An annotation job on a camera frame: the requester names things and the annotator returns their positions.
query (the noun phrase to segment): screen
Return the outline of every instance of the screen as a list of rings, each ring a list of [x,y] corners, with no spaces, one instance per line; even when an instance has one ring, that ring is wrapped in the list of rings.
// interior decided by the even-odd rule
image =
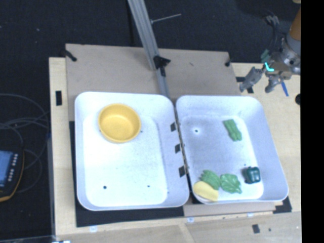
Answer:
[[[4,187],[12,152],[0,150],[0,187]]]

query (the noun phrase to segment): black cable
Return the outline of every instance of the black cable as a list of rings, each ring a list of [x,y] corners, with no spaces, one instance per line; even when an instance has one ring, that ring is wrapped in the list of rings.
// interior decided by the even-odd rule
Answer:
[[[49,120],[47,117],[49,112],[45,112],[43,110],[43,108],[35,101],[33,101],[27,97],[21,96],[21,95],[0,93],[0,97],[14,97],[14,98],[20,98],[20,99],[26,100],[26,101],[32,103],[33,105],[35,105],[42,112],[42,114],[38,117],[23,117],[23,118],[13,119],[13,120],[7,121],[5,123],[0,123],[0,130],[10,129],[10,130],[14,131],[19,136],[24,153],[27,152],[27,153],[35,156],[35,160],[32,161],[32,163],[30,163],[29,165],[25,166],[24,171],[31,168],[36,162],[39,163],[40,172],[39,172],[37,179],[33,182],[33,184],[31,186],[28,186],[27,188],[24,188],[24,189],[18,191],[18,192],[26,192],[27,190],[31,189],[39,181],[39,179],[42,175],[43,165],[40,160],[40,157],[42,156],[42,154],[44,153],[44,150],[46,149],[47,140],[45,140],[45,143],[43,144],[43,146],[40,150],[40,153],[36,154],[35,152],[33,152],[29,149],[24,149],[24,140],[23,140],[22,135],[18,131],[18,129],[26,127],[28,125],[37,125],[37,126],[40,126],[44,129],[46,129],[46,136],[47,136],[49,133]]]
[[[3,127],[6,127],[6,130],[10,129],[14,131],[19,137],[21,147],[24,147],[24,139],[21,136],[20,132],[18,132],[15,128],[11,127],[10,125],[0,123],[0,130],[3,129]]]
[[[31,188],[33,188],[40,180],[40,178],[42,176],[42,172],[43,172],[43,165],[42,165],[42,162],[39,159],[39,157],[31,150],[25,149],[24,152],[28,152],[29,154],[36,157],[36,161],[38,161],[38,163],[39,163],[39,172],[38,172],[38,176],[37,176],[36,180],[30,186],[20,189],[20,190],[17,190],[16,193],[26,192],[26,191],[30,190]]]
[[[271,26],[272,28],[272,38],[270,41],[270,44],[268,46],[269,53],[271,54],[274,49],[275,45],[278,40],[278,34],[280,33],[279,30],[279,20],[278,17],[276,17],[272,12],[269,11],[269,14],[267,17],[265,17],[265,22]]]

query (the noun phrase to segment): electronic device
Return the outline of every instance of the electronic device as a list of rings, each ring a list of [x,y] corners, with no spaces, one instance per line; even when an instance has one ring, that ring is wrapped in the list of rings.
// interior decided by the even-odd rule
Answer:
[[[0,202],[9,200],[17,190],[24,169],[20,147],[0,147]]]

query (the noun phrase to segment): yellow bowl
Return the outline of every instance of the yellow bowl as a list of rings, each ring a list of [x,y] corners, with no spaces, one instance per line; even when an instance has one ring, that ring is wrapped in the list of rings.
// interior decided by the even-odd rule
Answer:
[[[134,139],[141,130],[137,112],[124,104],[110,104],[98,116],[99,129],[109,141],[123,143]]]

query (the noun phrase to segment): black floor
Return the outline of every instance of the black floor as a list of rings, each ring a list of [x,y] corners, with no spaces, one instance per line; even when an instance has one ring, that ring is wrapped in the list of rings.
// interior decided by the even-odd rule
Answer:
[[[156,22],[159,48],[227,51],[233,62],[260,62],[272,39],[264,17],[270,12],[288,32],[300,5],[292,0],[145,0]],[[61,57],[66,43],[137,46],[132,44],[126,0],[0,0],[0,124],[49,112],[49,57]],[[27,99],[13,97],[24,96]],[[2,143],[14,141],[0,129]],[[40,125],[19,129],[25,147],[41,153],[50,136]],[[26,156],[27,163],[34,155]],[[23,190],[0,202],[0,240],[51,235],[48,154],[45,150],[23,175]]]

